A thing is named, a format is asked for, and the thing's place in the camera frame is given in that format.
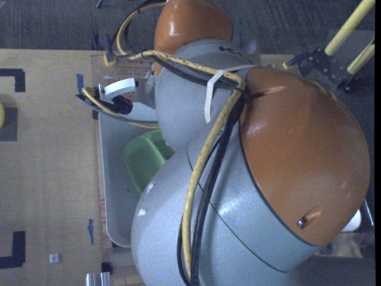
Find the brown plastic cap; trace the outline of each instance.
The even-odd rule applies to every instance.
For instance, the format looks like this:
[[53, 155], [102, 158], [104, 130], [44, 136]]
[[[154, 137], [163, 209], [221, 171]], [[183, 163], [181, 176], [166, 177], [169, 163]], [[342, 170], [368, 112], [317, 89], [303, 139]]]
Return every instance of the brown plastic cap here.
[[280, 220], [324, 246], [363, 202], [370, 179], [364, 135], [349, 111], [318, 84], [264, 67], [248, 75], [241, 116], [244, 153]]
[[[154, 48], [173, 54], [183, 46], [204, 39], [231, 41], [233, 26], [229, 16], [208, 0], [169, 0], [155, 31]], [[161, 66], [155, 64], [158, 76]]]

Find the white cable tie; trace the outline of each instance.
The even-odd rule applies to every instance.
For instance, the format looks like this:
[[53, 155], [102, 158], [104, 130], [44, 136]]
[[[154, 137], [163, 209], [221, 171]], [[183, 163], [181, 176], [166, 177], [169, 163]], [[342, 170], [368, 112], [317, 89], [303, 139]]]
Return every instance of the white cable tie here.
[[209, 124], [209, 122], [211, 120], [210, 110], [211, 110], [211, 106], [212, 106], [214, 84], [222, 77], [222, 75], [224, 75], [225, 72], [238, 71], [238, 70], [252, 68], [252, 67], [255, 67], [255, 65], [244, 64], [244, 65], [237, 66], [237, 67], [221, 69], [221, 70], [218, 70], [217, 73], [208, 81], [207, 98], [205, 100], [205, 108], [204, 108], [205, 121], [207, 121], [207, 124]]

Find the white zip tie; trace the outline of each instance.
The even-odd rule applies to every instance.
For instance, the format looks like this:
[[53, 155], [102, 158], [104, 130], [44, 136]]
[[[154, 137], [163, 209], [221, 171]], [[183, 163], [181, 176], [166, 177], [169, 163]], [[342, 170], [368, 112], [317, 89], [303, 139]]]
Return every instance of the white zip tie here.
[[225, 72], [232, 72], [232, 71], [238, 71], [246, 68], [252, 68], [255, 67], [253, 64], [244, 64], [237, 67], [227, 68], [227, 69], [221, 69], [218, 70], [217, 73], [208, 81], [207, 84], [207, 98], [205, 100], [205, 121], [207, 121], [207, 124], [209, 124], [211, 117], [210, 117], [210, 110], [212, 106], [212, 99], [213, 99], [213, 90], [214, 90], [214, 84], [224, 75]]

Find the black tape corner marking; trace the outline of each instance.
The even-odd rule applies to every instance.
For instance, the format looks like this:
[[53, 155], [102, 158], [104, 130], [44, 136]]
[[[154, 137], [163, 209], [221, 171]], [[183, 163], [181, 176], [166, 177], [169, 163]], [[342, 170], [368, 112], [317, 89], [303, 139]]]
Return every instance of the black tape corner marking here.
[[14, 92], [25, 92], [25, 72], [23, 69], [0, 69], [0, 76], [14, 77]]
[[0, 257], [0, 269], [22, 267], [25, 257], [25, 231], [13, 232], [12, 255]]

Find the green bowl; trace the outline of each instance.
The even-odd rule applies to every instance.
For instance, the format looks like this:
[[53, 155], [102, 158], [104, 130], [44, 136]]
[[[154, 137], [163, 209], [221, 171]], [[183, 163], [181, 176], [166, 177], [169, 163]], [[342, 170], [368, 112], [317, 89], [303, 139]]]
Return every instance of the green bowl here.
[[146, 132], [127, 144], [123, 153], [124, 165], [139, 194], [173, 154], [160, 129]]

